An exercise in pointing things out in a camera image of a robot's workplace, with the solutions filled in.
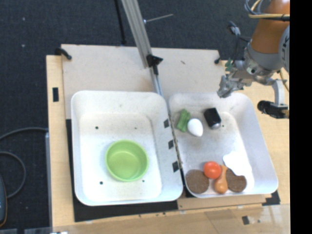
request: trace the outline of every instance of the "black carpet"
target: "black carpet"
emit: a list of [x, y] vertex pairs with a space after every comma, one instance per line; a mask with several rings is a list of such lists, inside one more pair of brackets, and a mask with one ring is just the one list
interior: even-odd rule
[[[256, 20], [244, 10], [245, 0], [138, 0], [143, 17], [174, 14], [147, 23], [152, 47], [217, 49], [222, 59], [234, 51], [228, 33], [233, 21], [242, 35], [251, 36]], [[135, 46], [121, 8], [126, 45]], [[68, 44], [120, 45], [114, 0], [0, 0], [0, 136], [25, 127], [48, 127], [45, 57]], [[27, 131], [0, 141], [0, 151], [25, 163], [23, 189], [8, 200], [2, 229], [49, 225], [44, 133]], [[0, 156], [0, 173], [7, 192], [22, 179], [13, 159]]]

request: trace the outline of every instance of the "red tomato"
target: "red tomato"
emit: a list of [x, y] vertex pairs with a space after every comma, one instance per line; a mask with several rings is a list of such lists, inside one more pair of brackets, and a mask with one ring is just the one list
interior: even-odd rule
[[214, 162], [214, 161], [208, 161], [204, 164], [203, 167], [204, 174], [208, 178], [216, 179], [221, 175], [221, 166]]

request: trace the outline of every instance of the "dark background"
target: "dark background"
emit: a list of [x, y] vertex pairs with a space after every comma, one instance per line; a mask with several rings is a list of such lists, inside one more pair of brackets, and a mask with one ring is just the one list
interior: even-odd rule
[[[234, 51], [228, 21], [251, 36], [245, 0], [138, 0], [152, 47], [217, 49], [222, 59]], [[135, 46], [121, 3], [127, 46]], [[24, 127], [48, 127], [46, 55], [61, 44], [120, 45], [114, 0], [0, 0], [0, 136]], [[44, 133], [24, 132], [0, 141], [0, 151], [18, 155], [26, 165], [22, 191], [8, 200], [2, 229], [49, 225]], [[7, 192], [22, 178], [20, 166], [0, 156]]]

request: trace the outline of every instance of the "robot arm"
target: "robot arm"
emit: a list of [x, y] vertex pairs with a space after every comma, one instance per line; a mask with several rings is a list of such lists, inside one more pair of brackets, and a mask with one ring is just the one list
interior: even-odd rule
[[[218, 95], [225, 98], [233, 91], [240, 90], [244, 86], [251, 86], [256, 81], [263, 85], [272, 86], [275, 92], [275, 102], [261, 101], [259, 110], [275, 118], [285, 118], [287, 106], [283, 104], [284, 80], [272, 79], [275, 72], [282, 67], [289, 73], [289, 49], [290, 49], [290, 0], [269, 0], [264, 12], [261, 5], [268, 0], [257, 0], [250, 8], [246, 0], [245, 8], [249, 17], [259, 19], [251, 39], [244, 51], [244, 60], [236, 60], [227, 63], [228, 74], [221, 78]], [[230, 29], [238, 38], [240, 31], [233, 23]]]

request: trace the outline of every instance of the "brown cookie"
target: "brown cookie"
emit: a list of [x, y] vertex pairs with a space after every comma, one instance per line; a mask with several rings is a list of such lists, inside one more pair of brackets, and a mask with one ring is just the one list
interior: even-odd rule
[[209, 187], [209, 179], [201, 170], [189, 170], [185, 180], [190, 191], [196, 194], [204, 193]]
[[230, 168], [226, 171], [226, 181], [228, 182], [228, 188], [235, 193], [242, 192], [246, 186], [247, 181], [245, 176], [237, 176]]

